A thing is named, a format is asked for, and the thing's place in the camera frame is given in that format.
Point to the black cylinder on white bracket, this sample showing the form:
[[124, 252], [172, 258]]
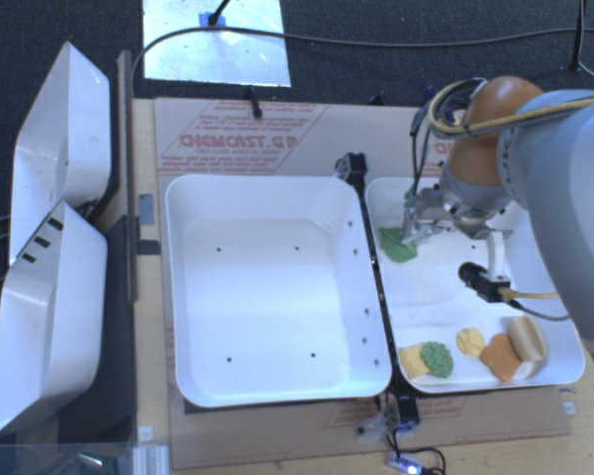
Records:
[[482, 280]]

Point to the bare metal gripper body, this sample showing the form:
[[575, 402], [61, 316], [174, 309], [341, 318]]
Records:
[[438, 208]]

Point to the green broccoli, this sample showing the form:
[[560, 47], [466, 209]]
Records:
[[438, 359]]

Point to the yellow cheese slice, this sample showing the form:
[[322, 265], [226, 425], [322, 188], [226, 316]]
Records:
[[412, 361]]

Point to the yellow crinkled chip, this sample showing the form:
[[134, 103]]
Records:
[[470, 342]]

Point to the brown cardboard board red print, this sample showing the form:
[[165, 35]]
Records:
[[227, 136]]

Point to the orange bread slice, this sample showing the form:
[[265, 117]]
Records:
[[500, 359]]

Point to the white plastic tray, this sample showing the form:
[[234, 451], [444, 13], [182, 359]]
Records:
[[44, 324], [267, 295], [435, 295], [59, 131]]

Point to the tan hot dog bun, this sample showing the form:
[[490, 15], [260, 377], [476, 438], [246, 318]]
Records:
[[525, 338]]

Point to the thin black rod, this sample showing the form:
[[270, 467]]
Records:
[[378, 275]]

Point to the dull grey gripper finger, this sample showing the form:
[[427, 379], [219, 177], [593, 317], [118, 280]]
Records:
[[409, 226], [425, 233]]

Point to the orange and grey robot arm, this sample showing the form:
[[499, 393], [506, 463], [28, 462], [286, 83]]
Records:
[[559, 176]]

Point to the green lettuce leaf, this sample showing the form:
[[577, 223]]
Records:
[[396, 251]]

